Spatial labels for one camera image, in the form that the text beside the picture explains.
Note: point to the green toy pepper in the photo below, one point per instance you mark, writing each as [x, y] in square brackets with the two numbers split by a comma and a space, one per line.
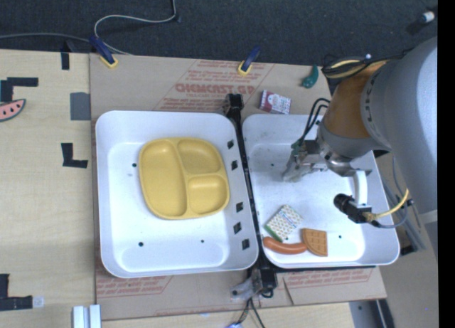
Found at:
[310, 79]

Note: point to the white plastic tray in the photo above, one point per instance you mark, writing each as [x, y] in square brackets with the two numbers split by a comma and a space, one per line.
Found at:
[170, 248]
[313, 198]

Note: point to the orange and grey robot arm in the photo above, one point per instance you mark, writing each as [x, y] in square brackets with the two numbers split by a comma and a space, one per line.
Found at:
[398, 106]

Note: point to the pink watermelon slice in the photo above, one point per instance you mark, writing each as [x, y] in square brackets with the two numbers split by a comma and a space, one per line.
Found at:
[10, 109]

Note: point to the orange toy waffle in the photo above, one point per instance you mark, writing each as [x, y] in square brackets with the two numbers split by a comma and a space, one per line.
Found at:
[316, 243]

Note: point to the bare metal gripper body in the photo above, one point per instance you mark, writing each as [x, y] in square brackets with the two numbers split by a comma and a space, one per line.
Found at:
[314, 157]

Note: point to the yellow divided plate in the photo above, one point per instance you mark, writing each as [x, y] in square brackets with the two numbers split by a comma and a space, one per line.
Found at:
[167, 180]

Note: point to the white patterned packet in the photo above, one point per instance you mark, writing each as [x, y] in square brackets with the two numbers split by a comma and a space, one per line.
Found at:
[284, 221]

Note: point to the red and white carton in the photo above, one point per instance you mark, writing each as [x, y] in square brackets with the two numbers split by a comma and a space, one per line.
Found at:
[275, 101]

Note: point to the orange toy sausage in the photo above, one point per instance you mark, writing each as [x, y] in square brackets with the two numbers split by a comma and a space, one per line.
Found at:
[284, 247]

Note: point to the black cylinder on white bracket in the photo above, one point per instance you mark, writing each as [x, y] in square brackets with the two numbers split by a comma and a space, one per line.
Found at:
[350, 207]

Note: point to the brown cardboard board red print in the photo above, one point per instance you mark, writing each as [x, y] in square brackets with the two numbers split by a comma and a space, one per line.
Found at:
[142, 84]

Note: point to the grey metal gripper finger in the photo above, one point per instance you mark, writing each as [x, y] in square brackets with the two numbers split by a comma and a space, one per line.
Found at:
[289, 171]
[301, 173]

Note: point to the thin black rod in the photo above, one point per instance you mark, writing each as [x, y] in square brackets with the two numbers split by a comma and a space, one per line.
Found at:
[245, 163]

